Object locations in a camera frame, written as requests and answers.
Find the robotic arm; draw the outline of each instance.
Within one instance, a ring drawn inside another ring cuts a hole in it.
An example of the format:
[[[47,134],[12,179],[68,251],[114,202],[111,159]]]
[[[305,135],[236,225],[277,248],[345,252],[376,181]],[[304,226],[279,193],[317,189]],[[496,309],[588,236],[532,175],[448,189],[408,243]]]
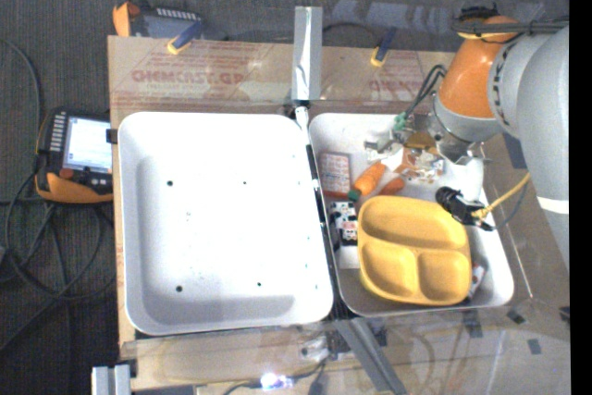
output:
[[[569,24],[520,33],[502,16],[498,31],[467,36],[435,96],[428,131],[455,164],[506,131],[522,145],[538,202],[569,271]]]

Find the orange carrot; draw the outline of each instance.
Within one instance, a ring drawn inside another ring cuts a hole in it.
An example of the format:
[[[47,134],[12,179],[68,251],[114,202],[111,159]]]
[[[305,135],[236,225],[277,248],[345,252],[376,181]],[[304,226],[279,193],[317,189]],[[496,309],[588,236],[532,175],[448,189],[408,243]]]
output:
[[[362,175],[353,183],[348,197],[357,201],[360,196],[370,194],[378,185],[378,182],[385,174],[387,166],[382,162],[376,162],[367,168]]]
[[[378,192],[381,195],[392,196],[393,194],[397,194],[400,190],[405,187],[405,181],[401,177],[397,177],[389,181],[386,185],[383,186],[382,190]]]

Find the yellow divided plate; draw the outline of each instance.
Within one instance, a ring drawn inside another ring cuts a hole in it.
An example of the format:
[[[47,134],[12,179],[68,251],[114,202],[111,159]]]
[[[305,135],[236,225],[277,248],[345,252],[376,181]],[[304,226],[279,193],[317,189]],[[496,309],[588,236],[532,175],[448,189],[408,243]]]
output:
[[[439,204],[376,196],[358,215],[358,255],[365,288],[396,302],[461,302],[471,285],[464,226]]]

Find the cardboard surface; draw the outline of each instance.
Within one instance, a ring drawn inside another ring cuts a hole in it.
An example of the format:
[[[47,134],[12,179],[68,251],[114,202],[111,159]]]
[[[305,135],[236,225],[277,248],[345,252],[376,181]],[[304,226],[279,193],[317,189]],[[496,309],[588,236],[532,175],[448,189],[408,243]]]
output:
[[[167,52],[167,40],[108,38],[111,126],[140,111],[274,111],[290,97],[293,46],[280,43],[193,41],[180,55]],[[327,102],[408,104],[428,71],[445,67],[453,54],[389,51],[381,68],[372,49],[324,47],[321,98]],[[416,109],[425,112],[425,101]],[[127,318],[123,287],[120,179],[113,152],[116,213],[117,292],[120,342],[135,339]]]

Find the yellow tray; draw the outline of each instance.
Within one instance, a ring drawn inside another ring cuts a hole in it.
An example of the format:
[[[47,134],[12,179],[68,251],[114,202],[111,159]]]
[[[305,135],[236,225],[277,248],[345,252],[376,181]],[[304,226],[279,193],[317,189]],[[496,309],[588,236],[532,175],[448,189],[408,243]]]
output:
[[[397,302],[448,305],[471,285],[464,226],[439,204],[376,196],[358,215],[358,255],[364,287]]]

